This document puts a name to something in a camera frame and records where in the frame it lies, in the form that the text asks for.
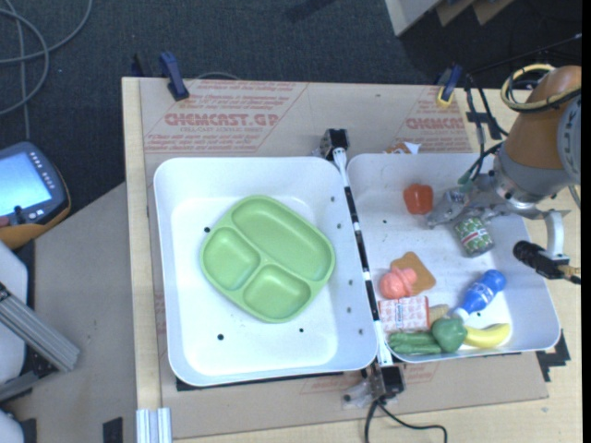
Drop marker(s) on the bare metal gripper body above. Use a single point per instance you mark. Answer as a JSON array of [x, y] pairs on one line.
[[517, 199]]

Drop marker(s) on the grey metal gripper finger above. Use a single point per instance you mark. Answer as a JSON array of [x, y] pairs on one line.
[[444, 215], [454, 196]]

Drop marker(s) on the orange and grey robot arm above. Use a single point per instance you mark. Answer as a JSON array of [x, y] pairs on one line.
[[538, 127]]

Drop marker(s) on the orange bell pepper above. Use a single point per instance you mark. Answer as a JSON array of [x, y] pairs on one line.
[[418, 199]]

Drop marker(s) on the green and white can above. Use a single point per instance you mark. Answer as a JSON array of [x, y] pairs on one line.
[[473, 237]]

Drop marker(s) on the orange bread slice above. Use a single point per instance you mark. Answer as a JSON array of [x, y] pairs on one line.
[[422, 272]]

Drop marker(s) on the blue bottle with white cap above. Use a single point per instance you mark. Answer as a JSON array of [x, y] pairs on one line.
[[482, 291]]

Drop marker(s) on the thin black and white rod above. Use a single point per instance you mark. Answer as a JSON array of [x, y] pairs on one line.
[[358, 229]]

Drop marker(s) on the white plastic tray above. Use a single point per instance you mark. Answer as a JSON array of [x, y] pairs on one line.
[[194, 353], [522, 302]]

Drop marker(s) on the orange and white carton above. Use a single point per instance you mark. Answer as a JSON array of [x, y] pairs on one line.
[[404, 313]]

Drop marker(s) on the green bell pepper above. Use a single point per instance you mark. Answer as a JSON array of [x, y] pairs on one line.
[[449, 334]]

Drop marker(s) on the yellow banana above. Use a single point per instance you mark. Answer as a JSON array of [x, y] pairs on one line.
[[489, 335]]

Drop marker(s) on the green pea pod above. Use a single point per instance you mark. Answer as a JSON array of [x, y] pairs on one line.
[[411, 343]]

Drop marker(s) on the green divided plate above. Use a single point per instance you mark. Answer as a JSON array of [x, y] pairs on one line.
[[268, 256]]

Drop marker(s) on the brown cardboard board red print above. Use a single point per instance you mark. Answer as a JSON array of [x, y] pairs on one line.
[[231, 118]]

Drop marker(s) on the black cylinder on white bracket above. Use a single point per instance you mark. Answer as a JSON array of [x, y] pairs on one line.
[[538, 256]]

